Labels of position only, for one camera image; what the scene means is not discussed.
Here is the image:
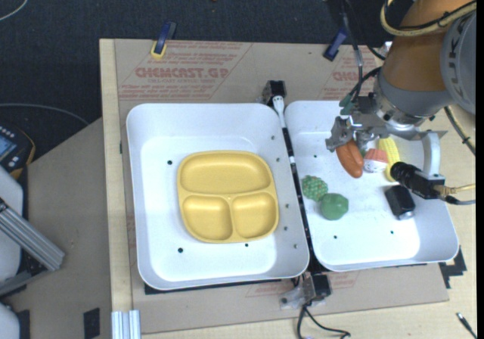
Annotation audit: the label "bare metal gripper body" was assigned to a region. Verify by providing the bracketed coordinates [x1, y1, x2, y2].
[339, 95, 427, 138]

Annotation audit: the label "large orange toy sausage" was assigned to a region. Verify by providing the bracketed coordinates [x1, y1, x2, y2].
[335, 138, 365, 179]

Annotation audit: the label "white and orange toy sushi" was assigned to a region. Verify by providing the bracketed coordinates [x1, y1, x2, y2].
[362, 148, 389, 174]

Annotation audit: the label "yellow toy corn cob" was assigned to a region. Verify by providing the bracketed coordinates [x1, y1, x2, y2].
[378, 137, 402, 182]

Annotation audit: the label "thin black and white rod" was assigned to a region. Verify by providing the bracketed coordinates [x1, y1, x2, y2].
[272, 95, 316, 275]

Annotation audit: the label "green toy grapes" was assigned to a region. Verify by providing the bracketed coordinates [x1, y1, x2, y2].
[301, 174, 329, 201]

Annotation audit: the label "green toy pepper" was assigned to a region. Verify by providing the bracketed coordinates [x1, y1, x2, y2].
[320, 192, 349, 222]

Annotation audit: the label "small black box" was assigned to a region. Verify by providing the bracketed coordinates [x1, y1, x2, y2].
[384, 185, 417, 221]

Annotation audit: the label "white plastic tray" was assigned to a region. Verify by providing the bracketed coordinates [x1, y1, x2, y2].
[126, 102, 311, 291]
[283, 100, 461, 272]

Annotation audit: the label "yellow divided plate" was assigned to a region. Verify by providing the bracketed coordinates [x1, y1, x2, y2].
[176, 150, 281, 244]

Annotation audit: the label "brown cardboard board red print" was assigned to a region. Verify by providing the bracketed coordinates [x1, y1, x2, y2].
[113, 39, 451, 334]

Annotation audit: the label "black cylinder on white bracket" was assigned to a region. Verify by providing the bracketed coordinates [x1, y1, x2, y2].
[389, 130, 447, 201]

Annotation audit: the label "black block with thin wires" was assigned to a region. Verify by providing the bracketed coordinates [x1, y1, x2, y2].
[262, 79, 287, 101]
[302, 272, 333, 300]

